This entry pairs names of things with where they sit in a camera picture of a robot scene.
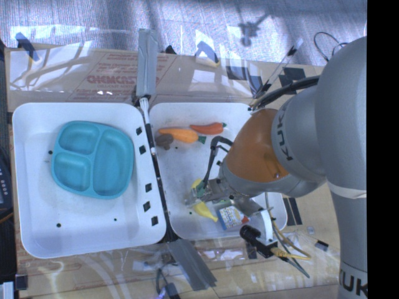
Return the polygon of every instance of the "white band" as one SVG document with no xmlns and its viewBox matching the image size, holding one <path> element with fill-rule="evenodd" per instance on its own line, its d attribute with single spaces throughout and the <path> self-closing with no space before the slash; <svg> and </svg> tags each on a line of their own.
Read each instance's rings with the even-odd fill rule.
<svg viewBox="0 0 399 299">
<path fill-rule="evenodd" d="M 340 186 L 330 183 L 329 181 L 327 181 L 327 184 L 329 185 L 330 190 L 336 195 L 339 195 L 339 196 L 342 196 L 345 198 L 351 198 L 351 199 L 367 198 L 367 191 L 362 191 L 360 189 L 340 187 Z"/>
</svg>

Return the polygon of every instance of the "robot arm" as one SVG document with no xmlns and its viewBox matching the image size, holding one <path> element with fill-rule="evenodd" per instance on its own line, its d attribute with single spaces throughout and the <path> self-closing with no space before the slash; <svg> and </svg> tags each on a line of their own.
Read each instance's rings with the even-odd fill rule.
<svg viewBox="0 0 399 299">
<path fill-rule="evenodd" d="M 366 188 L 367 38 L 345 46 L 316 86 L 279 111 L 256 110 L 238 133 L 202 201 L 230 198 L 245 215 L 263 192 L 292 197 L 327 182 L 340 233 L 339 298 L 367 298 Z"/>
</svg>

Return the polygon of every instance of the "orange carrot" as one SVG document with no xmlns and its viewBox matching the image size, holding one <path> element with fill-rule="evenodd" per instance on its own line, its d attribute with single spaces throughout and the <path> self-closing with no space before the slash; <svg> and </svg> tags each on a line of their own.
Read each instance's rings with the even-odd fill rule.
<svg viewBox="0 0 399 299">
<path fill-rule="evenodd" d="M 190 128 L 201 134 L 215 135 L 222 133 L 225 126 L 224 123 L 215 122 L 208 125 L 190 125 Z"/>
<path fill-rule="evenodd" d="M 161 134 L 171 134 L 174 139 L 185 143 L 194 143 L 195 141 L 205 142 L 204 136 L 198 136 L 194 130 L 186 128 L 160 128 Z"/>
</svg>

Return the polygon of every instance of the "toy vegetable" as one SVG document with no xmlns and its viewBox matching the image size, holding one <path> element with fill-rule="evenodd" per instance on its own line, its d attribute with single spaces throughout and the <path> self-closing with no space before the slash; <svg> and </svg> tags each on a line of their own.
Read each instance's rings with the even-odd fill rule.
<svg viewBox="0 0 399 299">
<path fill-rule="evenodd" d="M 174 139 L 185 143 L 200 141 L 204 144 L 206 139 L 205 136 L 199 136 L 194 130 L 186 128 L 160 128 L 158 132 L 160 134 L 171 134 Z"/>
<path fill-rule="evenodd" d="M 190 128 L 201 134 L 215 135 L 222 133 L 225 126 L 224 123 L 215 122 L 208 125 L 190 125 Z"/>
</svg>

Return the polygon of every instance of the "teal tray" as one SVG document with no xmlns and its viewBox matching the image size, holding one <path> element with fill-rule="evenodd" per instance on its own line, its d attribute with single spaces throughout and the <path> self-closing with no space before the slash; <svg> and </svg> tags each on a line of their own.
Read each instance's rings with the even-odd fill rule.
<svg viewBox="0 0 399 299">
<path fill-rule="evenodd" d="M 133 142 L 124 132 L 100 123 L 71 121 L 55 141 L 51 173 L 67 191 L 111 199 L 128 187 L 133 164 Z"/>
</svg>

